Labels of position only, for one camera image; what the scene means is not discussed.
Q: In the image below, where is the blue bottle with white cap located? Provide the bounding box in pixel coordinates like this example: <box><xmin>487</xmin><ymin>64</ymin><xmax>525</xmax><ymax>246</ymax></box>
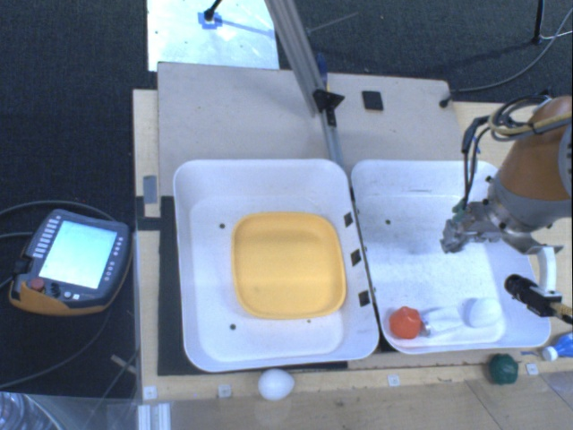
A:
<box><xmin>541</xmin><ymin>332</ymin><xmax>573</xmax><ymax>362</ymax></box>

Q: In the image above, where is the thin black rod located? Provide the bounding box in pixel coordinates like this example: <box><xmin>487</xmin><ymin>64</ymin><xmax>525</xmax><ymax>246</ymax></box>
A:
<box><xmin>347</xmin><ymin>181</ymin><xmax>382</xmax><ymax>331</ymax></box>

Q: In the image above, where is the pale wood board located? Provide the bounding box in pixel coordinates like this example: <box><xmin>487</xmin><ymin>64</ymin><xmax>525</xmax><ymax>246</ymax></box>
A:
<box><xmin>156</xmin><ymin>62</ymin><xmax>465</xmax><ymax>199</ymax></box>

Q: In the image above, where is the black cylinder on white bracket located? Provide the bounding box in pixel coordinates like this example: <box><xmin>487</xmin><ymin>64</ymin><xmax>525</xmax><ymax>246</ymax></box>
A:
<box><xmin>504</xmin><ymin>245</ymin><xmax>566</xmax><ymax>319</ymax></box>

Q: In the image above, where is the white egg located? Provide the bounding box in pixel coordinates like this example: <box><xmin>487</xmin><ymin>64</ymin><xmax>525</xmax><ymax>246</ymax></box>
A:
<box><xmin>461</xmin><ymin>297</ymin><xmax>503</xmax><ymax>329</ymax></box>
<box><xmin>257</xmin><ymin>367</ymin><xmax>296</xmax><ymax>402</ymax></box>

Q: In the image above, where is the white plastic bottle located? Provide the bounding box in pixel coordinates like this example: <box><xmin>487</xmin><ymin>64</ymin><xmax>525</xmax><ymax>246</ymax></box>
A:
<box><xmin>421</xmin><ymin>306</ymin><xmax>467</xmax><ymax>336</ymax></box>

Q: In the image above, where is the orange-red toy fruit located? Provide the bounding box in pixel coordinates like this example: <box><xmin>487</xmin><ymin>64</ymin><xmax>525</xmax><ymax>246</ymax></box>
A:
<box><xmin>388</xmin><ymin>305</ymin><xmax>424</xmax><ymax>341</ymax></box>

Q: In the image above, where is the dark green toy vegetable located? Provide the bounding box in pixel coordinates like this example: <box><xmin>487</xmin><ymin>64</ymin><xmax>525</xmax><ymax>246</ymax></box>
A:
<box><xmin>488</xmin><ymin>353</ymin><xmax>520</xmax><ymax>386</ymax></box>

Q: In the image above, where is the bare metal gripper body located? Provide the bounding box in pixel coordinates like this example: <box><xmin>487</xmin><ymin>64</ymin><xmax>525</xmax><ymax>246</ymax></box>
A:
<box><xmin>457</xmin><ymin>198</ymin><xmax>541</xmax><ymax>254</ymax></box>

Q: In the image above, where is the yellow plate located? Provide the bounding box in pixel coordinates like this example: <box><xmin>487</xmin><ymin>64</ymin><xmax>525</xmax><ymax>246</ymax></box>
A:
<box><xmin>230</xmin><ymin>211</ymin><xmax>348</xmax><ymax>323</ymax></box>

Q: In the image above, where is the white plastic tray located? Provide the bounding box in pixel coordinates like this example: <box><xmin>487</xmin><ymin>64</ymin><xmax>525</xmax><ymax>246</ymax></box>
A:
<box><xmin>172</xmin><ymin>158</ymin><xmax>381</xmax><ymax>373</ymax></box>
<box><xmin>350</xmin><ymin>159</ymin><xmax>553</xmax><ymax>356</ymax></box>

